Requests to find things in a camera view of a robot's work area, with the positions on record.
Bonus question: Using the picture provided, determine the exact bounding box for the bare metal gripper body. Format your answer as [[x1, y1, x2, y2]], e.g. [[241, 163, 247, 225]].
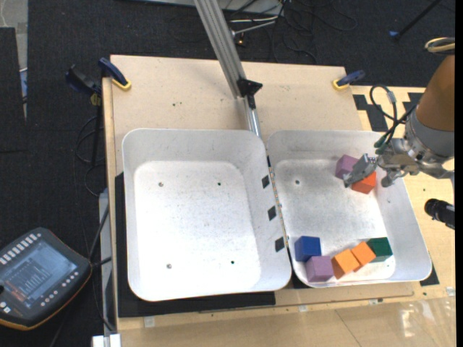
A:
[[375, 137, 456, 180]]

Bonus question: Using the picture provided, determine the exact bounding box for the orange cube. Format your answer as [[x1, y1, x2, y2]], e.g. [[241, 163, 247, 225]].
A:
[[351, 171, 378, 195], [330, 248, 361, 280], [350, 241, 378, 267]]

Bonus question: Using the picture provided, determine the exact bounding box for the purple cube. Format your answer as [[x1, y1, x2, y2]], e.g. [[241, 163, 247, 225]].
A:
[[305, 254, 335, 283], [334, 153, 360, 181]]

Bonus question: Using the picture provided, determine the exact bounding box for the white plastic tray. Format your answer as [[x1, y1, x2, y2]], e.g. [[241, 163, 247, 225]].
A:
[[121, 127, 293, 302], [266, 129, 433, 289]]

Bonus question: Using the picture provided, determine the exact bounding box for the green cube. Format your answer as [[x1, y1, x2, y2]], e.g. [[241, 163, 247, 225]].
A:
[[365, 236, 394, 264]]

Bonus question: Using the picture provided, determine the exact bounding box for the blue cube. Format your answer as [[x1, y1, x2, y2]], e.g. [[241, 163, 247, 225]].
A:
[[293, 235, 323, 263]]

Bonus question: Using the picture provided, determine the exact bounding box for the pale wood board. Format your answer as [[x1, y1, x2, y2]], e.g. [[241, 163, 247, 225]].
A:
[[102, 53, 456, 333]]

